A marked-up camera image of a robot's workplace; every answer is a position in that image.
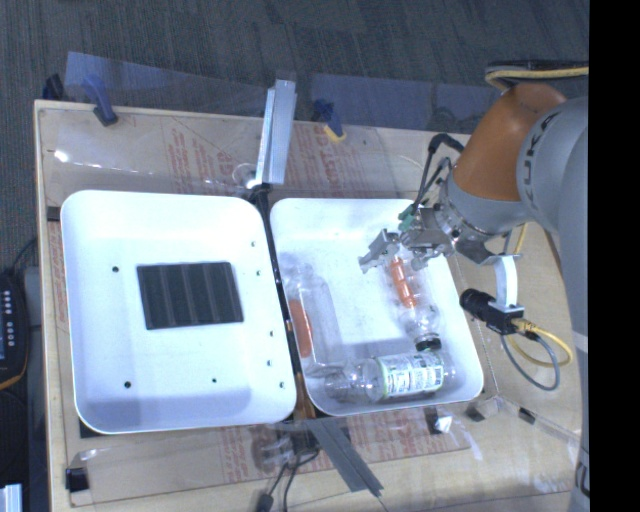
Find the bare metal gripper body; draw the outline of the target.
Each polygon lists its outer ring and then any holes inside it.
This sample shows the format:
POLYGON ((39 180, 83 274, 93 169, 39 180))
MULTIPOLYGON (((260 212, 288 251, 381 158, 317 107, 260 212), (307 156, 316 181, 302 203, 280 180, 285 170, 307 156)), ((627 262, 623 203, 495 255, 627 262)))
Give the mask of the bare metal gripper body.
POLYGON ((399 219, 400 243, 410 252, 417 247, 432 247, 436 257, 457 253, 475 264, 493 264, 499 258, 485 246, 496 234, 469 224, 451 207, 409 206, 399 219))

